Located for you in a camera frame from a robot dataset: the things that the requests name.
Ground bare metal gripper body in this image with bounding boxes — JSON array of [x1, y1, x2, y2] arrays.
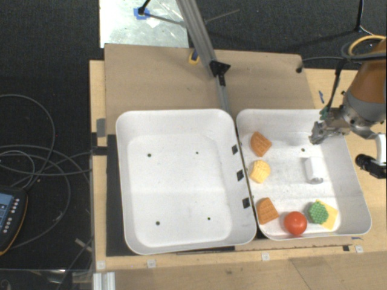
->
[[319, 106, 376, 139]]

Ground small white can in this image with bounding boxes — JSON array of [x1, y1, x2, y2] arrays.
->
[[303, 156, 325, 185]]

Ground white plastic tray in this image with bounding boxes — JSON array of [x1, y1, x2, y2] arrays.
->
[[115, 108, 258, 256], [235, 108, 372, 242]]

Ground orange toy waffle wedge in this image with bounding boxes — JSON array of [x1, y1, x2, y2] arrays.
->
[[255, 197, 280, 225], [250, 131, 273, 158]]

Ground green textured toy vegetable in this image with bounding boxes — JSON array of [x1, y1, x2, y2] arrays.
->
[[307, 201, 330, 225]]

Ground yellow toy cheese slice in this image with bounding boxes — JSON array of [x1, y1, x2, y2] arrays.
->
[[314, 199, 339, 231]]

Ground red toy tomato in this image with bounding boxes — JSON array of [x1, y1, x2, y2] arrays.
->
[[283, 211, 308, 236]]

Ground brown cardboard board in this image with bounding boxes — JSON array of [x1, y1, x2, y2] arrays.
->
[[103, 43, 354, 253]]

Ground black cylinder on white bracket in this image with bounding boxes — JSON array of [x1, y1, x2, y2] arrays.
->
[[355, 133, 387, 179]]

